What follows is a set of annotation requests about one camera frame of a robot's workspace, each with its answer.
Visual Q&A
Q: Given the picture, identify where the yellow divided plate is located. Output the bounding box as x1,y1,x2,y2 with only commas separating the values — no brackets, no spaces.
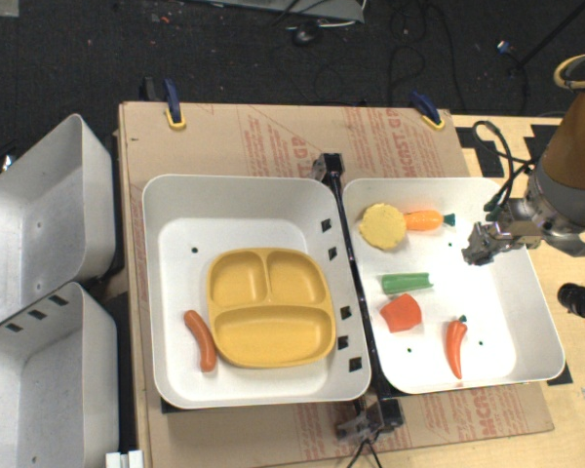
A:
206,248,337,370

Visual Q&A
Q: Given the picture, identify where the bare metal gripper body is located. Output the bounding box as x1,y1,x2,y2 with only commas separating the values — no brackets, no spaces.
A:
487,196,550,253

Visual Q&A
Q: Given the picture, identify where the green celery stick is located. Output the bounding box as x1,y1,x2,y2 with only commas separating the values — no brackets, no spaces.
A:
380,271,435,295

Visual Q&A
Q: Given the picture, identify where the orange chili pepper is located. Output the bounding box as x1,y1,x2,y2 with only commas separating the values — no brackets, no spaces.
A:
445,314,469,381

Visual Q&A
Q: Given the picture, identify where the thin black rod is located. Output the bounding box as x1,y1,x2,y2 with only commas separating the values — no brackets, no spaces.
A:
327,172,390,401

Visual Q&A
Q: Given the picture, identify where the yellow round biscuit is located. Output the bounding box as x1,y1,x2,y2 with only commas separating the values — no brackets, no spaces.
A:
359,202,408,252

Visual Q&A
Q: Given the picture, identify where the orange carrot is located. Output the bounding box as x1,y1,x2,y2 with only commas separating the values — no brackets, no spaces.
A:
403,209,457,233

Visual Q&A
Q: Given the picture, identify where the orange pepper chunk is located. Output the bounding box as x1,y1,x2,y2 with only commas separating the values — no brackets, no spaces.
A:
379,292,423,334

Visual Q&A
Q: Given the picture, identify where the white plastic tray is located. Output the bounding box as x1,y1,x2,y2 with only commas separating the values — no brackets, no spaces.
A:
0,281,121,468
0,112,117,335
342,176,566,396
141,173,372,410

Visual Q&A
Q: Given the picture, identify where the brown cardboard board red print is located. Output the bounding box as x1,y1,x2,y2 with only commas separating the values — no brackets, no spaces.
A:
118,100,556,468

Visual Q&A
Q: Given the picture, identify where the orange sausage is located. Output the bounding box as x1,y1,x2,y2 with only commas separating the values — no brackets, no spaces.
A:
183,309,219,373

